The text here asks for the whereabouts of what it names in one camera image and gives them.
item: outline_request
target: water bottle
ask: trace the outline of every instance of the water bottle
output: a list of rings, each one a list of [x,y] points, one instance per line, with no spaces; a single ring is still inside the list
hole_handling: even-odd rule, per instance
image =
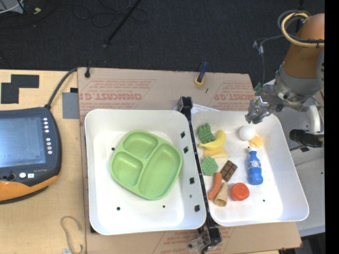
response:
[[[248,182],[252,185],[259,185],[263,183],[263,176],[261,171],[261,163],[256,156],[256,149],[249,148],[249,160],[247,162],[249,179]]]

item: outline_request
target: brown chocolate bar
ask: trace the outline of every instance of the brown chocolate bar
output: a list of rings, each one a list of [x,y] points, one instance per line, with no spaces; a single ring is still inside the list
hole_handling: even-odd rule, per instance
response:
[[[237,168],[238,166],[236,164],[228,160],[220,171],[222,178],[228,182]]]

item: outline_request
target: white tray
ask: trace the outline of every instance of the white tray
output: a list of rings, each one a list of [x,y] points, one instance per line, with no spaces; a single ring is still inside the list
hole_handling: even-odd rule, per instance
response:
[[[117,148],[133,130],[153,133],[182,153],[180,174],[171,191],[160,200],[133,194],[110,174],[112,148]],[[170,110],[93,110],[85,118],[85,131],[90,223],[95,231],[113,235],[197,229],[204,224],[206,208],[190,128],[183,114]]]
[[[218,171],[227,160],[238,166],[228,181],[228,203],[225,207],[209,201],[212,218],[222,226],[238,226],[269,222],[301,221],[309,213],[307,200],[302,189],[297,171],[284,137],[280,121],[275,115],[265,117],[259,124],[251,124],[256,134],[263,139],[263,146],[257,149],[257,156],[262,164],[264,182],[261,185],[250,185],[247,181],[246,163],[249,158],[248,141],[238,135],[239,129],[248,125],[245,114],[238,111],[199,111],[192,116],[197,151],[200,161],[204,158],[203,148],[198,135],[198,127],[209,123],[211,131],[216,135],[222,129],[226,133],[223,148],[228,158],[216,158]],[[206,191],[212,187],[213,177],[203,176]],[[249,187],[250,196],[244,201],[234,201],[230,189],[237,182]]]

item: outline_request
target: white egg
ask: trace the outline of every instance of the white egg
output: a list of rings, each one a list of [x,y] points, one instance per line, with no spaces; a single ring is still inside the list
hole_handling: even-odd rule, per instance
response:
[[[255,128],[250,125],[242,126],[239,130],[239,136],[244,141],[251,140],[255,136]]]

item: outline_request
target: hot dog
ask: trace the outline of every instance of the hot dog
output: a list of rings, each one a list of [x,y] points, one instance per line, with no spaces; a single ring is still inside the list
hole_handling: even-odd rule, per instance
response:
[[[221,189],[221,182],[222,182],[222,174],[220,172],[215,172],[213,175],[213,186],[207,194],[208,200],[214,199],[218,195]]]

